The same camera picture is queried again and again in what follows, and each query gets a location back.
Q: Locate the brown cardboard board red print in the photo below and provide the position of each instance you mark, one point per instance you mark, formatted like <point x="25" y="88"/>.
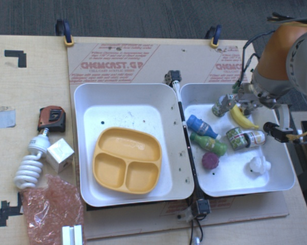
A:
<point x="194" y="60"/>

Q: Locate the white spiral light bulb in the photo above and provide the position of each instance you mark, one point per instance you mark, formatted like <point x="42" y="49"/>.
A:
<point x="29" y="165"/>

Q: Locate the purple grapes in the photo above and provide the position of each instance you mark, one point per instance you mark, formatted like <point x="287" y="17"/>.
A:
<point x="210" y="160"/>

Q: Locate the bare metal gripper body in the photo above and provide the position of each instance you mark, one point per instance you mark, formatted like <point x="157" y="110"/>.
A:
<point x="249" y="93"/>

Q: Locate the silver metal cube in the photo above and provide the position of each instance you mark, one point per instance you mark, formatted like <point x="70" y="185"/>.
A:
<point x="59" y="154"/>

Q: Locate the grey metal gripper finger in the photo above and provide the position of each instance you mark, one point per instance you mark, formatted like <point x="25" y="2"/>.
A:
<point x="229" y="101"/>
<point x="247" y="110"/>

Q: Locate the thin black and white rod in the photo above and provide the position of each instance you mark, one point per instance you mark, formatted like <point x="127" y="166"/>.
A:
<point x="187" y="139"/>

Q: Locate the white can red yellow label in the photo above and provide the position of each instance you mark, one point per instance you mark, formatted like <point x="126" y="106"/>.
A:
<point x="256" y="138"/>

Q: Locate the green bottle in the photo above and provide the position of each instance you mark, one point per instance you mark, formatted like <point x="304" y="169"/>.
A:
<point x="209" y="143"/>

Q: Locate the green labelled can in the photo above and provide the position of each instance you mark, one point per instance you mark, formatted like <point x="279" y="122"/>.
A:
<point x="235" y="138"/>

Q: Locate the yellow divided plate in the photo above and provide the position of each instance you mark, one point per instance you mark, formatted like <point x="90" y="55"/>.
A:
<point x="127" y="159"/>

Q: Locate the white plastic tray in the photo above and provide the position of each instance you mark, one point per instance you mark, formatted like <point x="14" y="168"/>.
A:
<point x="235" y="180"/>
<point x="122" y="106"/>

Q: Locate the yellow banana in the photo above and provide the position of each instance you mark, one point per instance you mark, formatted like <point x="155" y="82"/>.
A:
<point x="241" y="119"/>

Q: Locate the pink bubble wrap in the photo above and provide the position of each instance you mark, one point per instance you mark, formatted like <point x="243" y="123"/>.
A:
<point x="53" y="208"/>

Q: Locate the black cylinder on white bracket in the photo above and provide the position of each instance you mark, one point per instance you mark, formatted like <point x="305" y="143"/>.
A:
<point x="274" y="131"/>

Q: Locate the orange and black tape measure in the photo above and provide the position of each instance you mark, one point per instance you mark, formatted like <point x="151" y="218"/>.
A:
<point x="51" y="119"/>

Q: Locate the white slotted block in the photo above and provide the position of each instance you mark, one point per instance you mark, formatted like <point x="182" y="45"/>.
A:
<point x="72" y="235"/>

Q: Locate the blue bottle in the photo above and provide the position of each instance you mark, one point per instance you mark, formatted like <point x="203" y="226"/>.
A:
<point x="200" y="126"/>

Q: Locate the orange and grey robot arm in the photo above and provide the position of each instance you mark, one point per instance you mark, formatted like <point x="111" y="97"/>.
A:
<point x="275" y="52"/>

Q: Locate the small green grey can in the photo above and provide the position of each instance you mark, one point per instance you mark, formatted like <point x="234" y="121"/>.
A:
<point x="217" y="109"/>

